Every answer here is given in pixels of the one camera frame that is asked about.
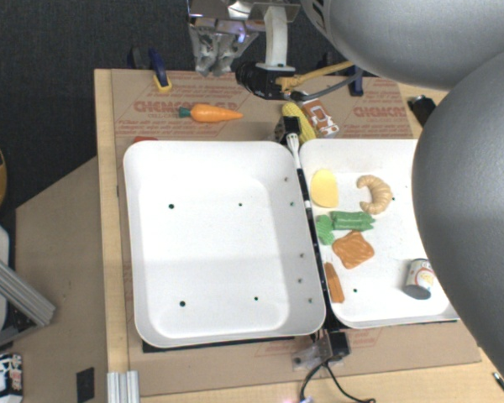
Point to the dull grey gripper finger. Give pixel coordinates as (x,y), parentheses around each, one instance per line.
(229,55)
(205,55)

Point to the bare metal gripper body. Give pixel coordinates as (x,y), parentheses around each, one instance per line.
(218,11)

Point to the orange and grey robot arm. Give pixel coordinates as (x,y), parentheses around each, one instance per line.
(403,23)

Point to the orange carrot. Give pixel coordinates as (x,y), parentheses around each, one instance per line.
(214,113)

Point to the yellow corn cob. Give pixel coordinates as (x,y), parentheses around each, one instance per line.
(299,118)

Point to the flat red piece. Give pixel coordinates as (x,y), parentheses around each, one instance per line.
(145,139)

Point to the orange and white carton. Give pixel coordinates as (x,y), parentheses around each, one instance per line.
(321,120)

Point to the thin black and white rod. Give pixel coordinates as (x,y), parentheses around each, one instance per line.
(306,200)

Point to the yellow cheese slice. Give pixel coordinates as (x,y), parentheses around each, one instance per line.
(324,189)

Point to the white plastic tray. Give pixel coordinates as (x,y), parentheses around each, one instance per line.
(382,305)
(218,246)

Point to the green lettuce leaf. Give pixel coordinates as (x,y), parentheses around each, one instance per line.
(324,230)

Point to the beige croissant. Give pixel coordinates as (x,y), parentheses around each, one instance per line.
(382,191)

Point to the green beans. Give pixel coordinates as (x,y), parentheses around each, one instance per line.
(353,221)

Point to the orange toast slice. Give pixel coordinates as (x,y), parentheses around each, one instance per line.
(353,250)

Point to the orange sausage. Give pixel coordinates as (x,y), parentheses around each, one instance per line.
(334,284)

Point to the small white and orange can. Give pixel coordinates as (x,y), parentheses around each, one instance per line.
(419,277)

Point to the brown cardboard board red print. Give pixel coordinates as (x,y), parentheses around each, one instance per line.
(252,372)

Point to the black and white carton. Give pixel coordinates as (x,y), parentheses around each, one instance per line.
(6,376)

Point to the black cylinder on white bracket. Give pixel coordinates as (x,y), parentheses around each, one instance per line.
(273,78)

